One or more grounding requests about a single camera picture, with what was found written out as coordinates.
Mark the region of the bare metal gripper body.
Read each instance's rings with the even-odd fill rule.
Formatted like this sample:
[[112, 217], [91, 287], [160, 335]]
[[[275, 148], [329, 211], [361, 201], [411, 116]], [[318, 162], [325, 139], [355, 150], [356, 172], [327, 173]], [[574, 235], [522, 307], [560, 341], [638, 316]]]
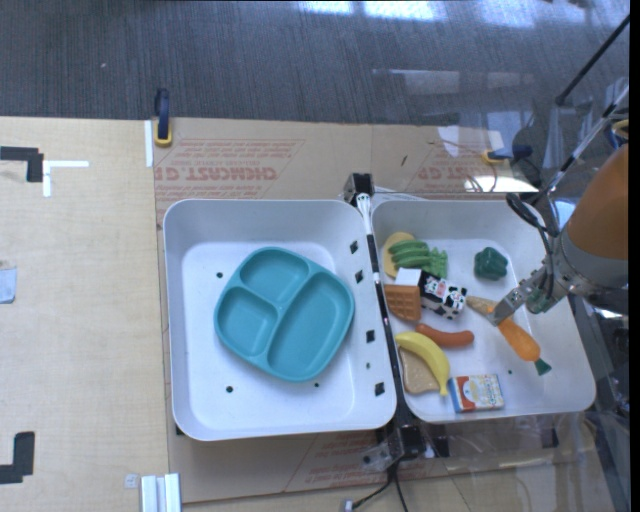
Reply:
[[559, 302], [570, 292], [571, 273], [565, 268], [549, 270], [542, 266], [519, 283], [526, 302]]

